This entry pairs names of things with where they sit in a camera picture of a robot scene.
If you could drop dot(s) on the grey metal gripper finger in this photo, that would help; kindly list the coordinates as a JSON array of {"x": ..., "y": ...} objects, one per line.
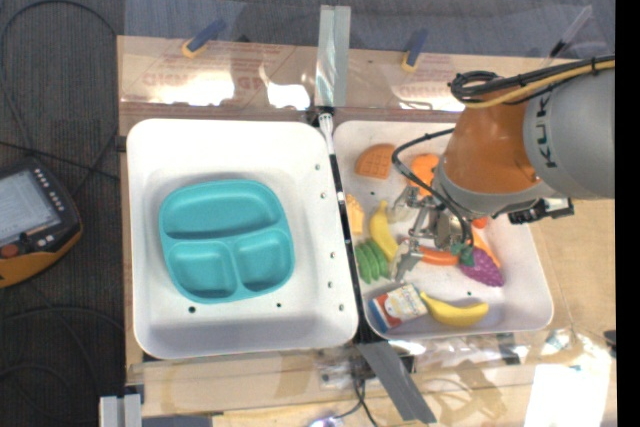
[
  {"x": 407, "y": 260},
  {"x": 443, "y": 232}
]

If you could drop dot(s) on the orange sausage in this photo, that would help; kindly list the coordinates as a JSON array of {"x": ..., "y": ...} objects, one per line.
[{"x": 440, "y": 256}]

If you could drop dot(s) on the white plastic tray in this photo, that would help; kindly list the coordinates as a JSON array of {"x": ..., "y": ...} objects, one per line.
[
  {"x": 520, "y": 285},
  {"x": 235, "y": 140}
]

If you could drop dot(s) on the orange waffle biscuit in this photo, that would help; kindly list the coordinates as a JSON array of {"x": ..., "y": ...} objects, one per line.
[{"x": 376, "y": 161}]

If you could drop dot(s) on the yellow toy fries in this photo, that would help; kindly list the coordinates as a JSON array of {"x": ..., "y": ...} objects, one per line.
[{"x": 355, "y": 215}]

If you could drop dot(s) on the white red blue carton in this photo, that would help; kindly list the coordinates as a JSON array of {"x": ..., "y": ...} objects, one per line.
[{"x": 400, "y": 307}]

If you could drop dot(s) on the orange toy fruit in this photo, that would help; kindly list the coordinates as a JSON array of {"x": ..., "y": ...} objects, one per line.
[{"x": 424, "y": 167}]

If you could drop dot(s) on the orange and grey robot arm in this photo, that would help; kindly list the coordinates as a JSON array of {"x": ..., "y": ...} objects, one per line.
[{"x": 500, "y": 150}]

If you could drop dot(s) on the green pea pods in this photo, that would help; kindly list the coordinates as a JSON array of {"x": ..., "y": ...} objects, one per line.
[{"x": 371, "y": 261}]

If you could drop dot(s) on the black cylinder on white bracket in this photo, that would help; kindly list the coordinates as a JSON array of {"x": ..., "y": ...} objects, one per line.
[{"x": 540, "y": 210}]

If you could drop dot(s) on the yellow banana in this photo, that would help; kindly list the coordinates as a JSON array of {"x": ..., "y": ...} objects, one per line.
[
  {"x": 457, "y": 312},
  {"x": 382, "y": 230}
]

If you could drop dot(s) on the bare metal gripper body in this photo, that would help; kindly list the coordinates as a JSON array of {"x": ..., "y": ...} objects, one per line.
[{"x": 425, "y": 220}]

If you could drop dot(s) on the purple grapes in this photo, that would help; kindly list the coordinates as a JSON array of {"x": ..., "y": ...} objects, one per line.
[{"x": 482, "y": 270}]

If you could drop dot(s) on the teal divided plate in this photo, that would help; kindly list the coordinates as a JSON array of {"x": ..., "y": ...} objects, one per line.
[{"x": 225, "y": 240}]

